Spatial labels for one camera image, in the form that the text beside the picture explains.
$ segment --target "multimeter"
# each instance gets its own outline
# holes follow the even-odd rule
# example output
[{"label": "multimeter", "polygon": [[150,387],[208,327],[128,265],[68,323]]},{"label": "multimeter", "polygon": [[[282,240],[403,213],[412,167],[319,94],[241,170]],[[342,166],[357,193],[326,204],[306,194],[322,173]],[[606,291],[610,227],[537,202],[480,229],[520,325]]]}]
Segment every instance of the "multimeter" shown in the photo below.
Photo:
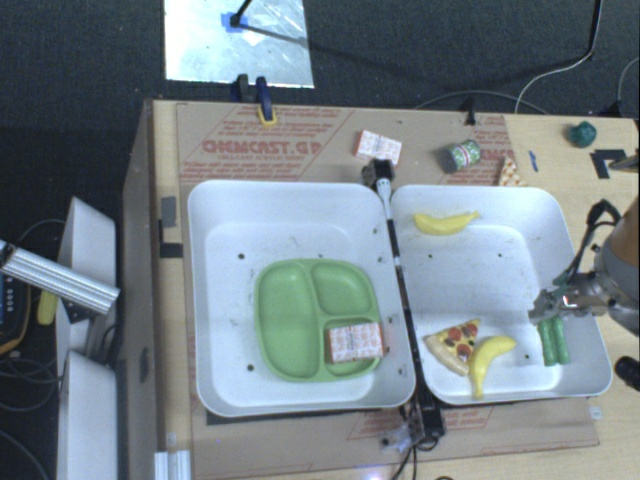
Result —
[{"label": "multimeter", "polygon": [[24,337],[29,323],[29,287],[0,274],[0,354],[9,352]]}]

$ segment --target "yellow banana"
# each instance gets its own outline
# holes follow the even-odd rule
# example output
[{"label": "yellow banana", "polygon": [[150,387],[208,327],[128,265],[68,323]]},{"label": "yellow banana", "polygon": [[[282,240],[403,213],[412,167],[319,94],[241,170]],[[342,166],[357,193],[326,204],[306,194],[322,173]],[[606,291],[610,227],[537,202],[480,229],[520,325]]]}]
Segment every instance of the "yellow banana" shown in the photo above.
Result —
[{"label": "yellow banana", "polygon": [[479,400],[484,397],[482,384],[491,362],[496,357],[513,350],[516,344],[516,340],[510,336],[493,336],[476,347],[469,359],[469,377],[474,385],[474,398]]},{"label": "yellow banana", "polygon": [[451,217],[437,218],[426,213],[414,213],[413,220],[416,227],[429,235],[453,235],[459,233],[473,219],[480,217],[478,212],[461,213]]}]

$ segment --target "black pole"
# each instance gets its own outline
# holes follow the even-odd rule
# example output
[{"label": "black pole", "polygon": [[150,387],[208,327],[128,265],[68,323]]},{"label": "black pole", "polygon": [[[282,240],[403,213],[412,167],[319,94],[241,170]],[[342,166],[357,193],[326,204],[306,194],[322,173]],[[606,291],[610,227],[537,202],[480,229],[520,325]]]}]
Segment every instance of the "black pole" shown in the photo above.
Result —
[{"label": "black pole", "polygon": [[231,16],[229,23],[231,24],[232,27],[238,28],[240,26],[240,20],[242,19],[242,15],[247,10],[247,7],[251,5],[251,2],[253,2],[253,0],[245,0],[240,6],[240,9],[238,9],[238,12],[235,13],[233,16]]},{"label": "black pole", "polygon": [[591,20],[591,38],[589,39],[588,54],[593,53],[596,45],[596,37],[598,35],[598,27],[600,26],[600,15],[602,13],[602,0],[596,0],[593,8],[593,19]]}]

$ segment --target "green plate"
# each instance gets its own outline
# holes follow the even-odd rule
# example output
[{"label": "green plate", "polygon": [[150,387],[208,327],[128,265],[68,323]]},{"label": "green plate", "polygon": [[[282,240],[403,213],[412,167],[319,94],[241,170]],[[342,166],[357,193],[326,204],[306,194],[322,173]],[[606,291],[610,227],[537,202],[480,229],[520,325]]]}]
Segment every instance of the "green plate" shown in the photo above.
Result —
[{"label": "green plate", "polygon": [[380,322],[371,281],[344,261],[297,259],[273,263],[258,276],[255,323],[262,357],[271,371],[294,382],[349,379],[379,359],[330,364],[329,329]]}]

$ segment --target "green can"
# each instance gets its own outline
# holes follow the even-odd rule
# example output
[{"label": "green can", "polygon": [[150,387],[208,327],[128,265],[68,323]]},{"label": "green can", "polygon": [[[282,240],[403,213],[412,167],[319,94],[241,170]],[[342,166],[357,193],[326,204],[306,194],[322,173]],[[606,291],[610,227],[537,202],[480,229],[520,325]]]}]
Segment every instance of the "green can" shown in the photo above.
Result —
[{"label": "green can", "polygon": [[473,139],[467,139],[461,144],[454,144],[441,151],[440,166],[446,173],[465,169],[480,161],[480,146]]}]

